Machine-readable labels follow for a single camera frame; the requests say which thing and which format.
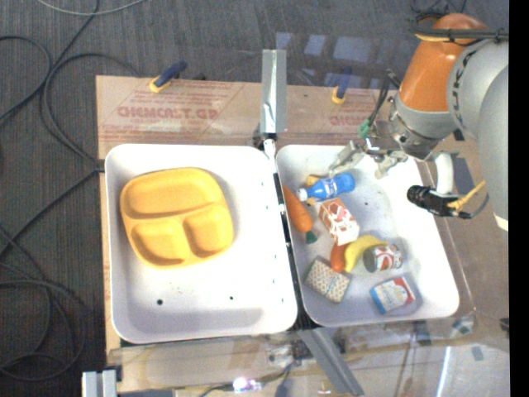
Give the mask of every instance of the white plastic tray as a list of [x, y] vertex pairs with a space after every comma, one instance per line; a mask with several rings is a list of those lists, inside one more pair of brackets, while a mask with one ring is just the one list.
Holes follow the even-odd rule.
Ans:
[[[295, 192], [309, 174], [326, 175], [341, 149], [285, 146], [277, 154], [281, 183]], [[375, 170], [376, 163], [365, 156], [352, 170], [355, 190], [339, 197], [358, 221], [360, 235], [371, 233], [403, 249], [401, 268], [371, 274], [360, 258], [350, 273], [351, 282], [344, 299], [333, 303], [303, 284], [311, 262], [317, 257], [328, 262], [332, 246], [323, 223], [317, 220], [316, 209], [309, 208], [317, 242], [305, 244], [304, 234], [290, 228], [304, 307], [314, 322], [324, 327], [443, 318], [459, 307], [459, 293], [433, 215], [409, 203], [406, 197], [410, 186], [422, 184], [417, 164], [409, 159], [391, 168], [382, 179], [374, 177]], [[411, 283], [417, 301], [382, 315], [369, 289], [401, 275]]]
[[[159, 270], [136, 257], [119, 212], [132, 178], [184, 166], [221, 185], [235, 239], [223, 255]], [[124, 144], [106, 159], [112, 322], [126, 341], [151, 342], [281, 332], [297, 316], [288, 253], [265, 154], [249, 146]]]

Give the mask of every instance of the transparent plastic sheet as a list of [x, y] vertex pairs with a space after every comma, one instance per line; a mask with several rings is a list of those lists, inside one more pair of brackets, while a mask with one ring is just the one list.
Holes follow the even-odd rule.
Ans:
[[[198, 128], [194, 131], [169, 130], [156, 132], [150, 138], [144, 138], [143, 141], [253, 146], [260, 113], [261, 53], [234, 52], [231, 55], [231, 62], [234, 60], [236, 60], [235, 63], [227, 64], [230, 66], [225, 72], [207, 75], [206, 82], [200, 83], [209, 84], [210, 80], [226, 82], [230, 84], [226, 89], [230, 89], [236, 81], [240, 81], [236, 83], [236, 86], [240, 87], [239, 91], [234, 95], [240, 96], [241, 100], [238, 101], [231, 95], [229, 99], [231, 108], [227, 105], [219, 111], [222, 115], [228, 113], [233, 116], [230, 128], [222, 130], [206, 125], [205, 128]], [[287, 63], [287, 129], [278, 134], [277, 149], [290, 144], [343, 146], [351, 138], [356, 137], [358, 126], [374, 108], [378, 90], [348, 88], [345, 103], [336, 105], [332, 102], [331, 96], [340, 73], [338, 69], [335, 69], [338, 72], [324, 77], [320, 76], [318, 79], [306, 69], [290, 66]], [[381, 109], [382, 116], [385, 115], [385, 110], [385, 108]], [[222, 115], [214, 119], [219, 125], [222, 124], [220, 122]], [[105, 151], [108, 150], [105, 148], [104, 141], [105, 136], [100, 135], [100, 157], [103, 157]], [[115, 146], [116, 143], [116, 141], [109, 141], [107, 144]], [[480, 173], [474, 143], [458, 142], [451, 138], [443, 144], [443, 148], [457, 153], [458, 157], [464, 159], [474, 182], [478, 181]], [[429, 162], [419, 162], [418, 167], [424, 185], [434, 185], [436, 183], [435, 166]], [[423, 365], [420, 368], [432, 373], [428, 375], [430, 379], [427, 380], [427, 385], [422, 388], [417, 385], [418, 381], [415, 382], [417, 390], [423, 391], [430, 390], [434, 385], [438, 386], [442, 372], [449, 372], [454, 384], [462, 380], [458, 375], [464, 375], [464, 373], [458, 373], [457, 364], [454, 362], [457, 349], [472, 349], [483, 344], [486, 351], [498, 349], [500, 356], [508, 355], [508, 332], [502, 328], [502, 319], [508, 319], [508, 274], [506, 272], [508, 249], [505, 243], [501, 242], [499, 233], [485, 232], [494, 228], [490, 208], [484, 210], [474, 220], [436, 218], [436, 224], [460, 295], [457, 311], [448, 318], [418, 322], [376, 323], [331, 330], [344, 360], [348, 362], [360, 382], [364, 379], [362, 376], [365, 373], [365, 380], [368, 382], [363, 383], [363, 386], [366, 390], [374, 384], [373, 378], [370, 379], [366, 372], [387, 371], [386, 373], [391, 372], [389, 378], [394, 380], [395, 390], [403, 392], [407, 378], [403, 375], [399, 376], [399, 372], [402, 374], [403, 370], [413, 369], [414, 363], [412, 363], [410, 354], [418, 348], [430, 348], [436, 358], [436, 363], [433, 365]], [[483, 238], [483, 241], [481, 242], [476, 237]], [[121, 392], [218, 385], [229, 383], [238, 375], [260, 378], [279, 373], [292, 361], [292, 352], [296, 345], [299, 345], [299, 338], [295, 331], [274, 336], [220, 337], [149, 346], [130, 346], [127, 343], [120, 343], [114, 347], [111, 344], [108, 348], [108, 363], [110, 366], [120, 366], [122, 369], [122, 381], [119, 385]], [[451, 354], [449, 361], [446, 361], [446, 352]], [[403, 362], [406, 354], [408, 354], [407, 359]], [[379, 358], [385, 358], [388, 355], [391, 355], [391, 360], [402, 358], [399, 363], [392, 361], [384, 366]], [[180, 370], [181, 375], [174, 374], [178, 371], [175, 366], [179, 366], [175, 363], [202, 366], [205, 360], [208, 361], [208, 367], [207, 369], [201, 368], [200, 375], [191, 368]], [[309, 378], [315, 375], [321, 383], [322, 378], [325, 378], [322, 376], [321, 368], [310, 356], [299, 362], [293, 366], [291, 379]], [[162, 365], [171, 366], [171, 369], [164, 373], [160, 370]], [[416, 368], [412, 373], [407, 372], [408, 377], [417, 378], [420, 369]], [[408, 380], [407, 386], [411, 387], [412, 382]], [[191, 394], [188, 395], [199, 395], [198, 390], [195, 394], [190, 390]]]

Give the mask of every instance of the white bottle cap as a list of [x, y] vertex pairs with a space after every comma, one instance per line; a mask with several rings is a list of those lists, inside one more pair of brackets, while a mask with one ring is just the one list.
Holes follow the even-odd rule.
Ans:
[[299, 200], [304, 202], [305, 200], [307, 200], [308, 196], [307, 196], [307, 190], [305, 189], [299, 189], [298, 190], [298, 197], [299, 197]]

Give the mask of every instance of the soda can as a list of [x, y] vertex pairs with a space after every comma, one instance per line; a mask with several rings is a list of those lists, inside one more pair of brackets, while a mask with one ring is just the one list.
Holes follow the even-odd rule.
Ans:
[[376, 246], [364, 252], [364, 266], [368, 272], [397, 269], [403, 264], [403, 254], [394, 244]]

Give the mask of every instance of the gray surface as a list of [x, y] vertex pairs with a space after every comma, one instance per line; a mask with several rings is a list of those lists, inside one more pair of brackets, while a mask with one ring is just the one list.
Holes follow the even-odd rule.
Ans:
[[[93, 0], [46, 0], [89, 11]], [[101, 0], [101, 9], [135, 0]], [[417, 40], [407, 32], [411, 0], [153, 0], [94, 18], [67, 56], [102, 52], [122, 58], [142, 76], [154, 77], [185, 58], [183, 78], [259, 82], [261, 51], [288, 50], [290, 84], [329, 84], [344, 63], [353, 65], [350, 86], [374, 87], [385, 69], [399, 77]], [[460, 0], [451, 0], [459, 6]], [[490, 28], [508, 28], [508, 0], [468, 0], [465, 12]], [[63, 14], [35, 0], [0, 0], [0, 36], [27, 36], [57, 59], [85, 18]], [[41, 54], [24, 41], [0, 40], [0, 113], [34, 88], [45, 72]], [[131, 74], [100, 57], [66, 65], [51, 86], [56, 121], [73, 142], [97, 153], [96, 74]], [[0, 121], [0, 225], [10, 234], [24, 227], [71, 184], [93, 172], [45, 129], [39, 99]], [[62, 285], [86, 306], [87, 343], [73, 370], [56, 380], [23, 383], [0, 373], [0, 395], [80, 395], [80, 373], [105, 367], [102, 251], [98, 180], [89, 177], [38, 217], [17, 243], [33, 255], [48, 281]], [[35, 273], [21, 251], [0, 262]], [[13, 277], [0, 266], [0, 281]], [[40, 335], [44, 300], [37, 291], [1, 289], [0, 364], [30, 349]], [[66, 305], [70, 322], [78, 323]], [[71, 356], [55, 316], [46, 352]], [[31, 370], [24, 361], [21, 372]]]

